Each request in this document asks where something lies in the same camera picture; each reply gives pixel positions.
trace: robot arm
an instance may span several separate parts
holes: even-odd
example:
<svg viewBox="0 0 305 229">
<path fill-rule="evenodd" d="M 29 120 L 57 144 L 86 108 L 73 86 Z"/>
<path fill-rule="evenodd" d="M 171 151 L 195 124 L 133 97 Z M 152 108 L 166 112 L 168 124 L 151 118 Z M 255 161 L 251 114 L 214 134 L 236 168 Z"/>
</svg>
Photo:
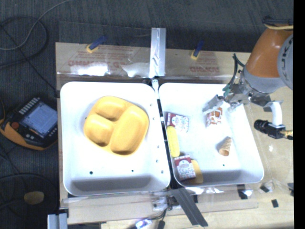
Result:
<svg viewBox="0 0 305 229">
<path fill-rule="evenodd" d="M 208 112 L 225 101 L 229 111 L 242 104 L 257 104 L 265 111 L 272 111 L 272 122 L 257 120 L 254 127 L 273 138 L 293 139 L 291 131 L 282 125 L 280 101 L 271 101 L 270 94 L 288 86 L 293 90 L 293 26 L 270 26 L 258 39 L 246 65 L 240 63 L 234 54 L 235 68 L 231 81 L 223 89 L 223 96 L 215 96 L 203 109 Z M 240 77 L 234 83 L 237 67 Z"/>
</svg>

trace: red and white package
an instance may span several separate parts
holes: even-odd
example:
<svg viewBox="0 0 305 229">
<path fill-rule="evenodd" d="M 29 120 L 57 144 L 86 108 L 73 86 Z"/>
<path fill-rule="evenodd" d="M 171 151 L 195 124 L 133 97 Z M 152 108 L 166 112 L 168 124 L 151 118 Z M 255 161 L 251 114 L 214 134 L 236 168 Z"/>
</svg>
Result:
<svg viewBox="0 0 305 229">
<path fill-rule="evenodd" d="M 177 131 L 187 132 L 189 129 L 189 118 L 184 115 L 167 113 L 166 126 L 173 126 Z"/>
<path fill-rule="evenodd" d="M 174 159 L 181 181 L 195 178 L 196 174 L 189 155 L 180 156 Z"/>
<path fill-rule="evenodd" d="M 206 127 L 209 125 L 217 125 L 221 123 L 221 118 L 223 116 L 223 109 L 219 107 L 218 109 L 215 109 L 206 115 Z"/>
</svg>

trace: blue clamp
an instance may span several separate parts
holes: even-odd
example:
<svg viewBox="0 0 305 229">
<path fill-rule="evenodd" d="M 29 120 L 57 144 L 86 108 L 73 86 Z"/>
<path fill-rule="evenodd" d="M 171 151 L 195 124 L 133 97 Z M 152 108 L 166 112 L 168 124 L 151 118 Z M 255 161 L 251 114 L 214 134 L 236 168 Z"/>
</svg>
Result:
<svg viewBox="0 0 305 229">
<path fill-rule="evenodd" d="M 93 43 L 89 44 L 87 46 L 87 51 L 89 53 L 93 53 L 94 51 L 96 51 L 99 47 L 99 45 L 103 44 L 105 41 L 107 40 L 106 36 L 102 36 L 99 39 L 96 39 Z"/>
<path fill-rule="evenodd" d="M 200 40 L 200 41 L 198 42 L 196 49 L 194 49 L 193 52 L 192 52 L 192 55 L 191 55 L 191 58 L 192 58 L 192 59 L 195 59 L 195 60 L 198 59 L 198 57 L 199 57 L 199 52 L 200 52 L 200 50 L 202 49 L 203 44 L 204 44 L 204 41 L 203 41 L 203 40 Z"/>
<path fill-rule="evenodd" d="M 227 85 L 223 88 L 224 97 L 226 97 L 226 96 L 229 94 L 230 90 L 231 90 L 230 85 L 227 84 Z"/>
</svg>

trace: handheld controller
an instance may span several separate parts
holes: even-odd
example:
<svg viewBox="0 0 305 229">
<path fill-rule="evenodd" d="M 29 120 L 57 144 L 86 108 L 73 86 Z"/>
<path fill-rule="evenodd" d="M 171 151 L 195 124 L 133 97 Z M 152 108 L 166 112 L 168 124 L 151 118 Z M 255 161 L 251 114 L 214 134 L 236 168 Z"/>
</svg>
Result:
<svg viewBox="0 0 305 229">
<path fill-rule="evenodd" d="M 0 132 L 10 141 L 35 150 L 44 150 L 57 142 L 57 111 L 40 97 L 33 97 L 6 117 L 2 112 Z"/>
</svg>

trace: gray carpet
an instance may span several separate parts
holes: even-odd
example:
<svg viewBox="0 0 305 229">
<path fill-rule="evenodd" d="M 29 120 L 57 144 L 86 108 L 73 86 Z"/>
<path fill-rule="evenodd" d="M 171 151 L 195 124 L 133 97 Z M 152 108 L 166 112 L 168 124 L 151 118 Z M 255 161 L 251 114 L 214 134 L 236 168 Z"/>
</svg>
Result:
<svg viewBox="0 0 305 229">
<path fill-rule="evenodd" d="M 0 0 L 0 47 L 20 44 L 45 11 L 65 0 Z M 250 52 L 264 31 L 262 18 L 293 19 L 294 0 L 76 0 L 48 12 L 20 50 L 0 51 L 0 97 L 6 111 L 29 97 L 43 95 L 56 101 L 54 87 L 55 42 L 90 42 L 89 31 L 76 23 L 150 29 L 164 27 L 167 48 L 193 49 L 204 39 L 203 50 Z M 71 22 L 64 28 L 62 22 Z M 35 57 L 22 61 L 24 55 Z M 1 179 L 19 173 L 38 174 L 58 187 L 57 145 L 45 151 L 16 146 L 0 136 L 0 228 L 44 229 L 46 215 L 56 211 L 56 191 L 42 178 Z M 7 154 L 11 163 L 5 158 Z M 36 207 L 16 202 L 25 190 L 45 191 L 45 202 Z"/>
</svg>

